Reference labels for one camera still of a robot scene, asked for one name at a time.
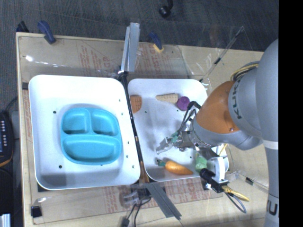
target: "toy carrot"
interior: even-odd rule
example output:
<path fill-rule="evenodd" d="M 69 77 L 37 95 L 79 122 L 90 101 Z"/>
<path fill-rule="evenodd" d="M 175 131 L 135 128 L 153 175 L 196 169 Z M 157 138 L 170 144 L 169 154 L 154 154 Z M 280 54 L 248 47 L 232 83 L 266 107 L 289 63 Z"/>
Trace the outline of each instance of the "toy carrot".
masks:
<path fill-rule="evenodd" d="M 186 168 L 183 165 L 178 164 L 177 162 L 174 162 L 172 160 L 169 160 L 167 162 L 157 160 L 158 161 L 158 166 L 164 166 L 166 170 L 169 172 L 179 174 L 179 175 L 191 175 L 193 172 Z"/>

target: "dark floor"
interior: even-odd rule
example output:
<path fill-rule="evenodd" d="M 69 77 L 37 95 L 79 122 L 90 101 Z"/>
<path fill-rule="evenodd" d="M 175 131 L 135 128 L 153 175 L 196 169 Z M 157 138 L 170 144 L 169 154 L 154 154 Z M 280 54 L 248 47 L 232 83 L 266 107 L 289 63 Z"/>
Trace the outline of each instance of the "dark floor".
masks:
<path fill-rule="evenodd" d="M 232 49 L 254 51 L 279 36 L 279 0 L 173 0 L 168 18 L 158 13 L 163 5 L 166 0 L 0 0 L 0 110 L 17 96 L 15 32 L 21 21 L 34 33 L 43 19 L 55 35 L 114 40 L 123 40 L 129 23 L 139 22 L 143 42 L 154 31 L 164 44 L 222 48 L 243 26 L 245 38 Z M 212 31 L 222 39 L 211 40 Z M 16 103 L 9 113 L 15 110 Z M 11 164 L 6 169 L 12 172 Z"/>

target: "plastic tray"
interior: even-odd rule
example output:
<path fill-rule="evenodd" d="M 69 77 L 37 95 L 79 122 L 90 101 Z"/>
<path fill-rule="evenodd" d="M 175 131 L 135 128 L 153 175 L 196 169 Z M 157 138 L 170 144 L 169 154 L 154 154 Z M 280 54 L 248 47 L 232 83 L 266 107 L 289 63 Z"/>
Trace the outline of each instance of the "plastic tray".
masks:
<path fill-rule="evenodd" d="M 122 151 L 116 117 L 97 108 L 68 110 L 61 123 L 61 147 L 70 161 L 85 165 L 110 164 Z"/>
<path fill-rule="evenodd" d="M 165 137 L 171 137 L 180 127 L 185 111 L 177 108 L 176 104 L 156 99 L 157 95 L 176 93 L 178 97 L 187 96 L 190 101 L 202 105 L 207 98 L 204 86 L 194 79 L 133 79 L 128 84 L 129 95 L 142 98 L 142 106 L 134 113 L 134 122 L 138 133 L 143 162 L 148 176 L 157 181 L 171 181 L 178 179 L 200 177 L 195 170 L 194 149 L 181 152 L 178 148 L 156 153 L 156 148 Z M 177 175 L 159 167 L 157 159 L 173 160 L 193 171 L 192 175 Z M 224 159 L 225 170 L 228 159 Z"/>
<path fill-rule="evenodd" d="M 28 89 L 35 176 L 42 187 L 62 190 L 130 185 L 139 179 L 140 165 L 134 132 L 125 90 L 119 81 L 111 78 L 38 75 L 30 80 Z M 85 165 L 67 159 L 61 147 L 61 123 L 63 115 L 74 108 L 97 108 L 116 117 L 122 138 L 122 151 L 117 154 L 117 160 L 110 164 Z M 82 128 L 73 128 L 74 132 L 89 132 L 90 126 L 92 130 L 95 127 L 84 121 L 78 124 L 81 125 Z"/>

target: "cable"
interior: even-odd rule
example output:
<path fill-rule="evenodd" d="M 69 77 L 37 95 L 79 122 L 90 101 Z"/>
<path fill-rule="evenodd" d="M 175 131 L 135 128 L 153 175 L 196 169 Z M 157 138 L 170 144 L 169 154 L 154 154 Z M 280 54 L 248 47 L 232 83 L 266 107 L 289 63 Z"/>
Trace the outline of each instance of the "cable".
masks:
<path fill-rule="evenodd" d="M 186 122 L 191 118 L 191 116 L 193 116 L 193 114 L 195 114 L 195 116 L 196 116 L 196 114 L 197 114 L 197 112 L 196 112 L 195 109 L 193 109 L 193 110 L 190 112 L 189 116 L 187 117 L 187 119 L 185 120 L 184 123 L 186 123 Z"/>
<path fill-rule="evenodd" d="M 11 179 L 13 179 L 12 174 L 6 170 L 5 168 L 0 167 L 0 172 L 4 172 L 6 175 L 8 175 Z"/>
<path fill-rule="evenodd" d="M 140 200 L 140 204 L 139 204 L 139 206 L 138 206 L 138 210 L 137 210 L 137 212 L 136 212 L 136 215 L 134 216 L 134 227 L 136 227 L 136 219 L 137 219 L 137 215 L 138 215 L 138 213 L 139 213 L 139 210 L 140 210 L 141 206 L 144 205 L 144 204 L 146 204 L 146 203 L 148 203 L 150 200 L 152 200 L 152 198 L 151 198 L 151 197 L 148 197 L 148 200 L 147 200 L 146 202 L 144 202 L 144 203 L 142 203 L 142 200 Z"/>
<path fill-rule="evenodd" d="M 224 151 L 224 149 L 227 147 L 227 144 L 224 144 L 222 150 L 220 151 L 220 153 L 218 154 L 218 156 L 220 156 L 222 154 L 222 152 Z"/>
<path fill-rule="evenodd" d="M 192 106 L 195 106 L 197 109 L 200 109 L 200 108 L 201 108 L 201 106 L 200 106 L 196 101 L 191 101 L 191 102 L 188 104 L 187 110 L 186 110 L 186 112 L 185 112 L 185 115 L 184 115 L 183 120 L 182 120 L 182 123 L 181 123 L 181 126 L 180 126 L 180 128 L 178 129 L 178 131 L 177 131 L 177 136 L 180 134 L 183 125 L 189 120 L 189 118 L 190 118 L 191 115 L 193 114 L 193 111 L 191 111 L 189 117 L 186 119 L 186 116 L 187 116 L 187 114 L 188 114 L 188 111 L 192 108 Z"/>
<path fill-rule="evenodd" d="M 237 198 L 234 194 L 232 194 L 232 193 L 225 193 L 225 194 L 226 194 L 226 196 L 230 199 L 230 201 L 232 201 L 232 203 L 233 203 L 233 204 L 234 204 L 242 213 L 246 214 L 246 208 L 245 208 L 245 206 L 243 205 L 243 203 L 241 202 L 240 199 L 238 199 L 238 198 Z M 242 206 L 242 209 L 235 203 L 234 200 L 232 200 L 231 197 L 233 197 L 235 200 L 238 201 L 238 203 Z"/>
<path fill-rule="evenodd" d="M 18 100 L 18 97 L 16 96 L 9 102 L 9 104 L 6 106 L 6 108 L 4 110 L 2 110 L 2 112 L 6 112 L 9 109 L 9 107 L 11 107 L 13 105 L 13 103 L 17 100 Z"/>
<path fill-rule="evenodd" d="M 240 76 L 246 74 L 247 72 L 249 72 L 252 69 L 257 68 L 259 65 L 259 61 L 254 61 L 254 62 L 250 62 L 244 66 L 242 66 L 240 69 L 234 71 L 231 74 L 230 80 L 231 81 L 236 81 Z"/>
<path fill-rule="evenodd" d="M 144 198 L 142 198 L 142 199 L 140 200 L 139 205 L 137 205 L 137 203 L 135 203 L 135 204 L 133 205 L 133 207 L 132 207 L 132 209 L 131 209 L 129 215 L 128 215 L 126 218 L 124 218 L 124 219 L 122 220 L 121 227 L 128 227 L 128 225 L 129 225 L 129 218 L 130 218 L 132 212 L 134 211 L 134 208 L 135 208 L 135 207 L 138 207 L 137 212 L 136 212 L 136 215 L 135 215 L 135 217 L 134 217 L 134 227 L 136 227 L 136 218 L 137 218 L 137 215 L 138 215 L 138 212 L 139 212 L 141 206 L 144 205 L 144 204 L 146 204 L 146 203 L 148 203 L 151 199 L 152 199 L 151 197 L 144 197 Z"/>

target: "blue divided plate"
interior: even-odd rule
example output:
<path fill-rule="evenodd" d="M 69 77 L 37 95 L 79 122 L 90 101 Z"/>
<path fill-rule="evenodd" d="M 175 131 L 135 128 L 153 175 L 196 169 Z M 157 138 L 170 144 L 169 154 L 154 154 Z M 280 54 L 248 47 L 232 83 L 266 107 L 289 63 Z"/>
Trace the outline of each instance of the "blue divided plate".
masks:
<path fill-rule="evenodd" d="M 65 157 L 74 163 L 110 164 L 122 151 L 119 122 L 106 110 L 70 109 L 61 121 L 61 147 Z"/>

